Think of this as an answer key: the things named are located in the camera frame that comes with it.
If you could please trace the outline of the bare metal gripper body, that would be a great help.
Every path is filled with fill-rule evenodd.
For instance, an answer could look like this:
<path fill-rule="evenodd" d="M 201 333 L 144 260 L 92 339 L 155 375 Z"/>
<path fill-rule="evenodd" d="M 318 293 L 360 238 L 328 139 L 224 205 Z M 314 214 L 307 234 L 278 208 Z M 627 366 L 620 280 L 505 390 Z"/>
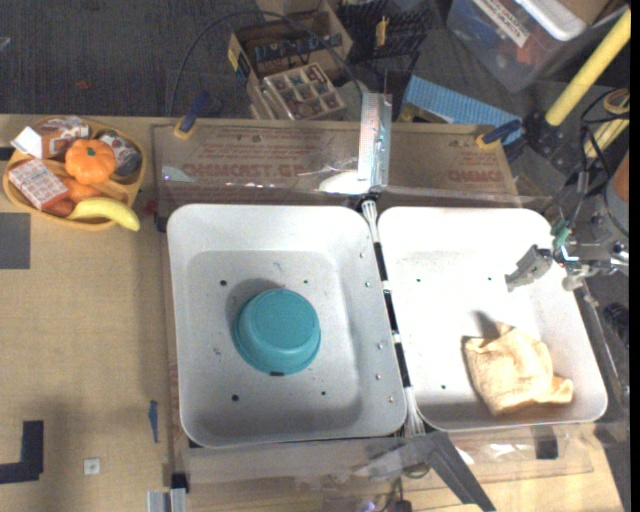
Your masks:
<path fill-rule="evenodd" d="M 629 275 L 629 249 L 621 240 L 605 240 L 602 243 L 555 240 L 553 255 L 569 274 L 594 276 L 619 272 Z"/>

